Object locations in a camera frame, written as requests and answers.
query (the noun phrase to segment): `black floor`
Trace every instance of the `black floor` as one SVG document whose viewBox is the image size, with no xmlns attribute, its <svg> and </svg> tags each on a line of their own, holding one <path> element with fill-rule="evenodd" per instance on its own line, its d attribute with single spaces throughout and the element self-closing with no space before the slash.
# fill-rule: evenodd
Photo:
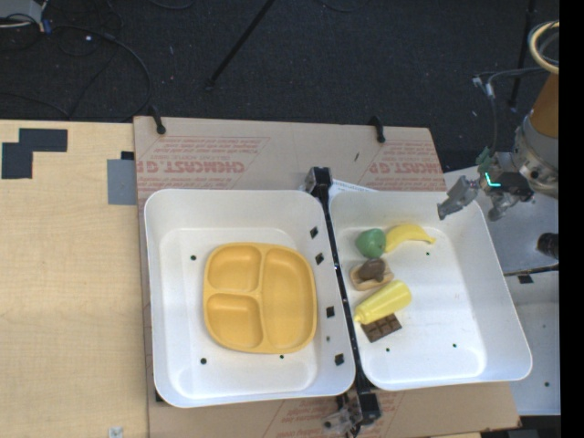
<svg viewBox="0 0 584 438">
<path fill-rule="evenodd" d="M 0 118 L 126 122 L 151 104 L 163 117 L 378 116 L 430 129 L 448 172 L 473 165 L 494 138 L 473 75 L 536 67 L 522 57 L 527 29 L 559 19 L 559 0 L 273 0 L 222 67 L 269 1 L 49 0 L 45 32 L 4 19 Z M 545 79 L 495 84 L 498 151 L 511 148 Z"/>
</svg>

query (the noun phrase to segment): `light wood surface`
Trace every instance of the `light wood surface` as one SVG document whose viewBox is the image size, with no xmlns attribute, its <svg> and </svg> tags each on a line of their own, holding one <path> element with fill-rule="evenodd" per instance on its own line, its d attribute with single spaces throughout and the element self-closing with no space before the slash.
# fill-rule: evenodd
<svg viewBox="0 0 584 438">
<path fill-rule="evenodd" d="M 68 130 L 33 178 L 0 180 L 0 435 L 148 436 L 136 206 L 108 204 L 107 160 L 131 124 L 0 121 Z"/>
</svg>

